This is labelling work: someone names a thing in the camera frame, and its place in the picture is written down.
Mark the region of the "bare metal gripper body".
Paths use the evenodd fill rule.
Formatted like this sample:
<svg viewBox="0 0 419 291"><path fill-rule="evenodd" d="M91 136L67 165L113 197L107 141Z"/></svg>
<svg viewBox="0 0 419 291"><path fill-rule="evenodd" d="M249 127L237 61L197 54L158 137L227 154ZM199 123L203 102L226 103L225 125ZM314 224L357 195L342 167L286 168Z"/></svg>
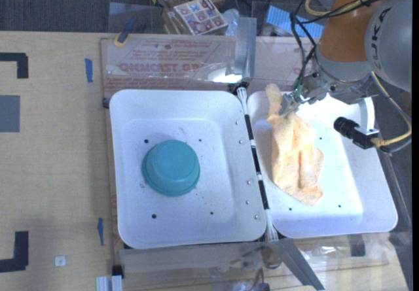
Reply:
<svg viewBox="0 0 419 291"><path fill-rule="evenodd" d="M293 92L293 100L298 104L314 104L327 95L345 104L353 105L368 97L379 94L378 86L371 75L357 81L345 81L331 77L321 69L301 78Z"/></svg>

